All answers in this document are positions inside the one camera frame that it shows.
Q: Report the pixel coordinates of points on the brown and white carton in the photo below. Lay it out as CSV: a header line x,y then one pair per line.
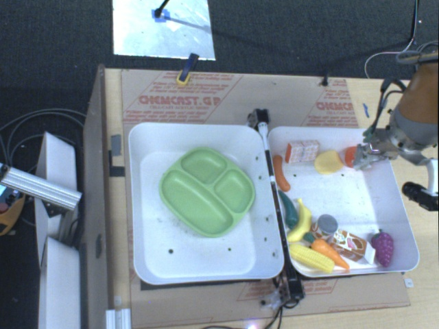
x,y
353,247

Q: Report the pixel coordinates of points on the yellow round crisp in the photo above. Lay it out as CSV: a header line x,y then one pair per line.
x,y
328,162

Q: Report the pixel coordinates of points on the small can grey lid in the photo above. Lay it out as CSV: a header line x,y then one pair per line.
x,y
326,226

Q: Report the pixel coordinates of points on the red-orange round toy food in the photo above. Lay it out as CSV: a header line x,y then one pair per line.
x,y
350,156

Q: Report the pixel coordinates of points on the purple grapes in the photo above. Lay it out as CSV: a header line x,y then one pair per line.
x,y
384,249

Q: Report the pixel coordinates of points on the orange sausage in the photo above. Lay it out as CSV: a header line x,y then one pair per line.
x,y
281,173

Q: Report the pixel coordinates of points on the white plastic tray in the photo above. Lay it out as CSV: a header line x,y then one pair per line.
x,y
205,252
346,197

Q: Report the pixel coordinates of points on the brown cardboard board red print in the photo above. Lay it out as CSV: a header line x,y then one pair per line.
x,y
192,98

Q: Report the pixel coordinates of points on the yellow banana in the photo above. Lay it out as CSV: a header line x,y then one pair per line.
x,y
303,221

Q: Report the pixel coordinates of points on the black cylinder on white bracket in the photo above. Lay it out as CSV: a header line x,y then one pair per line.
x,y
420,192

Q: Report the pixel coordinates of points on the yellow corn cob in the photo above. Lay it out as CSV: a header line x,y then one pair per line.
x,y
312,257

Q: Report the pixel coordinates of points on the green divided plate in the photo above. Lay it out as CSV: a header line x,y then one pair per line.
x,y
205,190

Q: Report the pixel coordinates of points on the dark green cucumber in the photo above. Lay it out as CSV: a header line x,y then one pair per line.
x,y
289,211

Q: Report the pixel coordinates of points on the thin black and white rod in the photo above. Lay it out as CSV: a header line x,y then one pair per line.
x,y
271,177

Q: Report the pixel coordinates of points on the orange carrot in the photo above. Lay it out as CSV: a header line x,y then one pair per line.
x,y
327,250

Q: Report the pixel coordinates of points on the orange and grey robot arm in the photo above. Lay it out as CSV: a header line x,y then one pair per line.
x,y
420,91

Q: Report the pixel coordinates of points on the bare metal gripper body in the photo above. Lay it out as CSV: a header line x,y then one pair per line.
x,y
385,146

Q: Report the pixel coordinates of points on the orange and white carton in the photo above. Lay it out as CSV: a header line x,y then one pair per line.
x,y
303,151

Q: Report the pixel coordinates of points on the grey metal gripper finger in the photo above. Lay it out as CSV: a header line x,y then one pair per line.
x,y
363,150
361,163

